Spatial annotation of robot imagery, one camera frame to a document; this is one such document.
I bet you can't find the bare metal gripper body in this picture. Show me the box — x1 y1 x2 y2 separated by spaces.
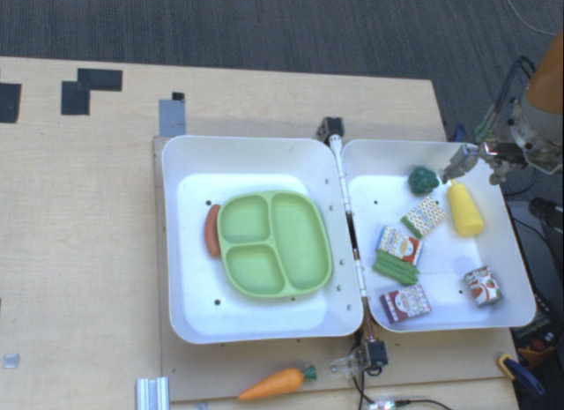
478 99 564 175

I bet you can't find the green broccoli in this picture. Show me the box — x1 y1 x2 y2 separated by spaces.
407 166 442 198

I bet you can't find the yellow bottle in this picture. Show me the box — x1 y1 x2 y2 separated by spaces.
446 178 486 239

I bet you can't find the green and white carton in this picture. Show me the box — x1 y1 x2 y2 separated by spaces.
400 196 448 240

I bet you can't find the white plastic tray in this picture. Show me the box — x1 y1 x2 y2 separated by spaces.
160 134 365 346
340 138 538 334

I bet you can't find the red and white carton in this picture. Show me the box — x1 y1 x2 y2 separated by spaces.
375 225 424 266

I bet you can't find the red and white can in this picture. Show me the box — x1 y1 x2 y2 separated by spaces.
463 265 504 309

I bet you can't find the thin black and white rod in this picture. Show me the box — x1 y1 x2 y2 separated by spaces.
328 133 379 344

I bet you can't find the green beans bundle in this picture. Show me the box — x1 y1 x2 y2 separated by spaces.
372 249 421 287

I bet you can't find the dark red carton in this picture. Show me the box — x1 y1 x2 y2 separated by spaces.
379 283 433 325

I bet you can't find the green divided plate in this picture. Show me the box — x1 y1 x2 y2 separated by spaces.
216 190 334 300

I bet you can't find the orange sausage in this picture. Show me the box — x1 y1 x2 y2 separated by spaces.
203 203 223 259

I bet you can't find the orange carrot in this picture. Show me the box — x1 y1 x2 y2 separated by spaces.
237 364 318 402

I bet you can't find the black cylinder on white bracket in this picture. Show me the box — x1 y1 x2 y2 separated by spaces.
528 196 564 229

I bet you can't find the black block with thin wires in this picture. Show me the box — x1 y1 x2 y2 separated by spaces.
351 339 390 375
315 116 345 143

